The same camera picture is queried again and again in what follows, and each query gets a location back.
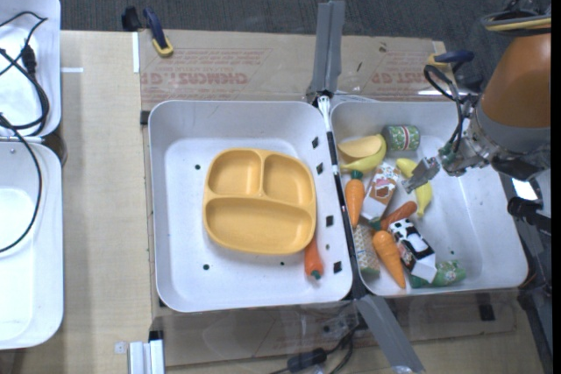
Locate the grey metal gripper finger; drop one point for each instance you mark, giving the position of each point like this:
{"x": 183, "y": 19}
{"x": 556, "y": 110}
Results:
{"x": 427, "y": 168}
{"x": 412, "y": 185}

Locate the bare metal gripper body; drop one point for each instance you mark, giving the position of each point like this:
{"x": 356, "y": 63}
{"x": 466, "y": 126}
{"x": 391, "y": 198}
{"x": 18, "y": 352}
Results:
{"x": 475, "y": 153}

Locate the orange carrot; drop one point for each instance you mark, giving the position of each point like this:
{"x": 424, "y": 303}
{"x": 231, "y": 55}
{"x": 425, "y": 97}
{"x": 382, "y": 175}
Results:
{"x": 354, "y": 197}
{"x": 389, "y": 256}
{"x": 399, "y": 212}
{"x": 313, "y": 258}

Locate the white and orange carton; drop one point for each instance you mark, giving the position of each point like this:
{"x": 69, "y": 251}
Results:
{"x": 380, "y": 190}

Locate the green patterned can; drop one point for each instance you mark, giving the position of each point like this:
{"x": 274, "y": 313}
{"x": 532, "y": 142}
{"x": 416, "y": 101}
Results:
{"x": 401, "y": 138}

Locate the white plastic tray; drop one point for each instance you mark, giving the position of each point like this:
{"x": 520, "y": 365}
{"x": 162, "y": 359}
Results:
{"x": 184, "y": 206}
{"x": 17, "y": 100}
{"x": 26, "y": 276}
{"x": 473, "y": 214}

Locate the black and white cow carton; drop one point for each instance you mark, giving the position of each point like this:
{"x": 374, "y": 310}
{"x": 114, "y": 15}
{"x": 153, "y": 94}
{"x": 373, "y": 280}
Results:
{"x": 414, "y": 247}

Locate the pale yellow crescent toy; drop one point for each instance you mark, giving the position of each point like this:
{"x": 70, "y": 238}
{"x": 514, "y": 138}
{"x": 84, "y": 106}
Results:
{"x": 359, "y": 146}

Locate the yellow patterned carton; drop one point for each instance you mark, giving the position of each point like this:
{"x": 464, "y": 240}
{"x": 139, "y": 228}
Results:
{"x": 366, "y": 251}

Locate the green patterned packet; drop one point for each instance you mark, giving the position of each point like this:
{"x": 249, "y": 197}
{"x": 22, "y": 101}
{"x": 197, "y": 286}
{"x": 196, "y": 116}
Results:
{"x": 449, "y": 273}

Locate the yellow divided plate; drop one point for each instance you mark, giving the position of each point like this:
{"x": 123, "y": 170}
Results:
{"x": 258, "y": 223}

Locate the brown cardboard board red print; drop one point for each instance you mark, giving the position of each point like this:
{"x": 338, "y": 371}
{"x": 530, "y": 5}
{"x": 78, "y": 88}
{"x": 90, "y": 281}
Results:
{"x": 263, "y": 65}

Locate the black cylinder on white bracket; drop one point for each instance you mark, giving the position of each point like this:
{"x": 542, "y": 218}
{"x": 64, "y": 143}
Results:
{"x": 526, "y": 208}

